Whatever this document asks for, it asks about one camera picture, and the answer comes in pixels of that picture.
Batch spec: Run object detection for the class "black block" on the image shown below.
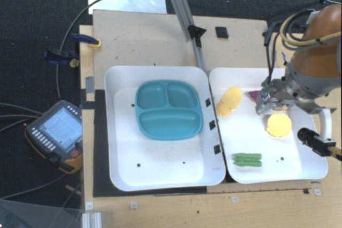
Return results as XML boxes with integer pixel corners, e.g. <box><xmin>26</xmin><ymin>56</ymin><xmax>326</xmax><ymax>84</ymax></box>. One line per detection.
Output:
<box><xmin>215</xmin><ymin>26</ymin><xmax>230</xmax><ymax>39</ymax></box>

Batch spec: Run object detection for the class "yellow lumpy toy food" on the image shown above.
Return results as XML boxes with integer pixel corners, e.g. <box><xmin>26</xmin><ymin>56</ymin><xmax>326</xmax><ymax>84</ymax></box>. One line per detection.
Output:
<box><xmin>216</xmin><ymin>85</ymin><xmax>243</xmax><ymax>117</ymax></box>

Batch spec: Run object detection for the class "teal divided plate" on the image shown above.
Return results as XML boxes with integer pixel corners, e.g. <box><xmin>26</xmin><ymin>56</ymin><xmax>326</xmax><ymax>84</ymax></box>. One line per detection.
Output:
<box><xmin>135</xmin><ymin>79</ymin><xmax>203</xmax><ymax>141</ymax></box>

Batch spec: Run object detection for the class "yellow round scalloped biscuit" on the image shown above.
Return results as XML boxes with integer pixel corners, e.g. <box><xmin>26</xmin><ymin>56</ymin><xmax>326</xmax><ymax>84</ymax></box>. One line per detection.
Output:
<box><xmin>266</xmin><ymin>112</ymin><xmax>293</xmax><ymax>139</ymax></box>

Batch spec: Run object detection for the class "brown cardboard board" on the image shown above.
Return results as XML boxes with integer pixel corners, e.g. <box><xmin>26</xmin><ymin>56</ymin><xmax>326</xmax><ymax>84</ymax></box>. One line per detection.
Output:
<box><xmin>92</xmin><ymin>9</ymin><xmax>319</xmax><ymax>195</ymax></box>

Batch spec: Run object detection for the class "green toy asparagus bundle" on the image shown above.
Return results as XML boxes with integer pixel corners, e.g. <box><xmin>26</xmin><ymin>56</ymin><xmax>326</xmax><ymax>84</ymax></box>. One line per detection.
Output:
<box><xmin>231</xmin><ymin>152</ymin><xmax>263</xmax><ymax>168</ymax></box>

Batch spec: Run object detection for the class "white plastic tray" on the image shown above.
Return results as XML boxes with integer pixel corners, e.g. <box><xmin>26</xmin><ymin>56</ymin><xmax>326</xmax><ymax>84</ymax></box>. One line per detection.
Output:
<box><xmin>208</xmin><ymin>67</ymin><xmax>329</xmax><ymax>185</ymax></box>
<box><xmin>104</xmin><ymin>65</ymin><xmax>227</xmax><ymax>192</ymax></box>

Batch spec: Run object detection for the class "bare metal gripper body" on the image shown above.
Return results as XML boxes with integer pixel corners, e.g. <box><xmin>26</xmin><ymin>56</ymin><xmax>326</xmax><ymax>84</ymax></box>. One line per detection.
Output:
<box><xmin>261</xmin><ymin>79</ymin><xmax>338</xmax><ymax>115</ymax></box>

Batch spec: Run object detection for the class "black cylinder on white bracket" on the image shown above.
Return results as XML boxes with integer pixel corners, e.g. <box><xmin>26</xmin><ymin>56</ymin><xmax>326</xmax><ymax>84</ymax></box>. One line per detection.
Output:
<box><xmin>297</xmin><ymin>108</ymin><xmax>338</xmax><ymax>158</ymax></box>

